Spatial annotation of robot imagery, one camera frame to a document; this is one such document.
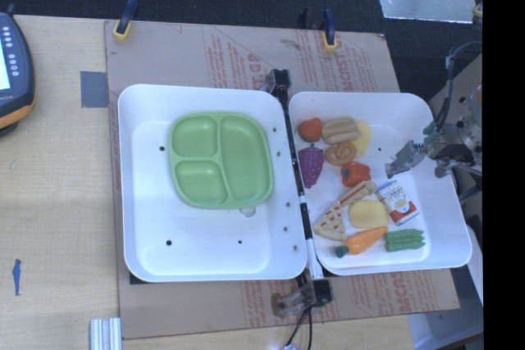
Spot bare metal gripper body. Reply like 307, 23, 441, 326
424, 87, 484, 178

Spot white and red carton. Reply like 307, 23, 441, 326
375, 180, 420, 227

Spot pale yellow toy lemon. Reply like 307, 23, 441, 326
351, 120, 372, 159

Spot white plastic tray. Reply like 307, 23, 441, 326
117, 84, 308, 283
288, 91, 473, 276

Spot orange red toy bell pepper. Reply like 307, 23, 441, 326
340, 161, 372, 189

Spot small toy hot dog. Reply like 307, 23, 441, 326
338, 180, 378, 207

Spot yellow toy potato chip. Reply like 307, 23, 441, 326
348, 199, 390, 230

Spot large toy hot dog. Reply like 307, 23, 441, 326
321, 117, 362, 146

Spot brown toy pretzel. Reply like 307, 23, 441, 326
323, 140, 358, 167

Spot green toy asparagus bundle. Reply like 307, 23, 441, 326
384, 228, 427, 253

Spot orange toy carrot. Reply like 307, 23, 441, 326
334, 225, 388, 258

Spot purple toy grapes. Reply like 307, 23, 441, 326
298, 143, 325, 189

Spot toy pizza slice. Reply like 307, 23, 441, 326
312, 200, 349, 242

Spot red toy tomato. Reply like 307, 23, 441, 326
297, 117, 324, 143

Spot thin black and white rod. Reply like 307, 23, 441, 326
277, 84, 325, 280

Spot green divided plate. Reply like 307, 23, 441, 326
168, 111, 275, 211

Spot brown cardboard board red print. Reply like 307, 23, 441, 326
103, 20, 461, 340

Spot black block with thin wires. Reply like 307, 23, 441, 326
311, 278, 334, 307
266, 68, 291, 96

